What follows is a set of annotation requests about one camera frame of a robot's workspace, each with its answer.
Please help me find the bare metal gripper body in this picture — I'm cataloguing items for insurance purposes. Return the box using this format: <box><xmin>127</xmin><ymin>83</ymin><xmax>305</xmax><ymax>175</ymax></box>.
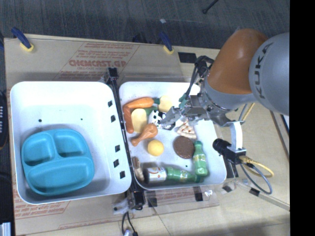
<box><xmin>182</xmin><ymin>94</ymin><xmax>238</xmax><ymax>127</ymax></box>

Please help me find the black and white carton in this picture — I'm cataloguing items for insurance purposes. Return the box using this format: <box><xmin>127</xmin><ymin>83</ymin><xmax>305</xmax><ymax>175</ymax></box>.
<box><xmin>148</xmin><ymin>109</ymin><xmax>177</xmax><ymax>130</ymax></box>

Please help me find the black cylinder on white bracket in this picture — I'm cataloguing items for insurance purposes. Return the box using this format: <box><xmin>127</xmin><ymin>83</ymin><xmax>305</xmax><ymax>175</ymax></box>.
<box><xmin>212</xmin><ymin>120</ymin><xmax>247</xmax><ymax>166</ymax></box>

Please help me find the beige toy pastry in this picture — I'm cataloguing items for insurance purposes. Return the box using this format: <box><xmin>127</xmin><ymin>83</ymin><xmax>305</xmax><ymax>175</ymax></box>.
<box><xmin>131</xmin><ymin>156</ymin><xmax>145</xmax><ymax>182</ymax></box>

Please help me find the black block with thin wires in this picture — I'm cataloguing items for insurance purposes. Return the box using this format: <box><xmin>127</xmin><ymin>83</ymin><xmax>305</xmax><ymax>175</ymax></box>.
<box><xmin>126</xmin><ymin>190</ymin><xmax>146</xmax><ymax>210</ymax></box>
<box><xmin>107</xmin><ymin>67</ymin><xmax>120</xmax><ymax>83</ymax></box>

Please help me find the silver can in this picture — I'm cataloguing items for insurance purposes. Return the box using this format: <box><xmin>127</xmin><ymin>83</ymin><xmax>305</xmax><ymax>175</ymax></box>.
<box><xmin>143</xmin><ymin>167</ymin><xmax>168</xmax><ymax>184</ymax></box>

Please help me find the orange sausage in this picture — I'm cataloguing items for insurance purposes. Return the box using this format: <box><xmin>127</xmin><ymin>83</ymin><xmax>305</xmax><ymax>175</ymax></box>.
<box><xmin>123</xmin><ymin>106</ymin><xmax>135</xmax><ymax>134</ymax></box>

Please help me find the pale yellow round toy food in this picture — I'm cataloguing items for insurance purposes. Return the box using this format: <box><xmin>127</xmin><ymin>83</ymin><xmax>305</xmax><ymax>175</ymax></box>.
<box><xmin>157</xmin><ymin>95</ymin><xmax>173</xmax><ymax>113</ymax></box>

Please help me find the green plastic bottle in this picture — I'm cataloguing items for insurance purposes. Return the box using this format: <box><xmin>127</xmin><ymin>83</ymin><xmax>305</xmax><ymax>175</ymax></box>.
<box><xmin>192</xmin><ymin>140</ymin><xmax>209</xmax><ymax>177</ymax></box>
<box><xmin>164</xmin><ymin>166</ymin><xmax>205</xmax><ymax>184</ymax></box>

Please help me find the pizza slice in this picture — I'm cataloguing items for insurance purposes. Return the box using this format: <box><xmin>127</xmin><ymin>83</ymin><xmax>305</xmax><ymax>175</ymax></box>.
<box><xmin>177</xmin><ymin>120</ymin><xmax>197</xmax><ymax>140</ymax></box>

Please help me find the brown chicken drumstick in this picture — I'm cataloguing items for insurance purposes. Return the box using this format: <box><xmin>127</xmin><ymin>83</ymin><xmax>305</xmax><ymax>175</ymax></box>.
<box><xmin>130</xmin><ymin>123</ymin><xmax>158</xmax><ymax>147</ymax></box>

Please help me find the blue divided plate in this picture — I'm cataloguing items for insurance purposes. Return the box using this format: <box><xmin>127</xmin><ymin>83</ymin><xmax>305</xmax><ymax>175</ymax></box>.
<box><xmin>21</xmin><ymin>128</ymin><xmax>95</xmax><ymax>197</ymax></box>

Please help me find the orange carrot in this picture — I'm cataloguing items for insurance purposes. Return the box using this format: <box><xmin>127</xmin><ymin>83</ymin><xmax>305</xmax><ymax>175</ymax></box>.
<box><xmin>123</xmin><ymin>96</ymin><xmax>160</xmax><ymax>109</ymax></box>

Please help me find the brown cardboard board red print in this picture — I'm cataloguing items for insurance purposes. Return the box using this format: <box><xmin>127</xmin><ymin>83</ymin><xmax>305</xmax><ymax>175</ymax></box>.
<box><xmin>3</xmin><ymin>33</ymin><xmax>222</xmax><ymax>236</ymax></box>

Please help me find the yellow ball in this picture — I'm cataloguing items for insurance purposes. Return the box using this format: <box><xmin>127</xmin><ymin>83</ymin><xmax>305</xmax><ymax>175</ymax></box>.
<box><xmin>147</xmin><ymin>139</ymin><xmax>165</xmax><ymax>157</ymax></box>

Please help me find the pale yellow bread slice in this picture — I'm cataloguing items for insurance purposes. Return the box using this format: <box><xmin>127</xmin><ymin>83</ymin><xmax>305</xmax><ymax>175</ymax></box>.
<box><xmin>130</xmin><ymin>108</ymin><xmax>148</xmax><ymax>134</ymax></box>

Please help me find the brown round biscuit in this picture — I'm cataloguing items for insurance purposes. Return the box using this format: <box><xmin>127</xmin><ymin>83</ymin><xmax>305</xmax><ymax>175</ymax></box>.
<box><xmin>173</xmin><ymin>135</ymin><xmax>196</xmax><ymax>160</ymax></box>

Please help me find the white plastic tray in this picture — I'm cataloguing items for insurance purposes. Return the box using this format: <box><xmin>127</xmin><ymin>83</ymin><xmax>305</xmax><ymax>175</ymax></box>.
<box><xmin>9</xmin><ymin>81</ymin><xmax>132</xmax><ymax>205</ymax></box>
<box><xmin>119</xmin><ymin>81</ymin><xmax>227</xmax><ymax>191</ymax></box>

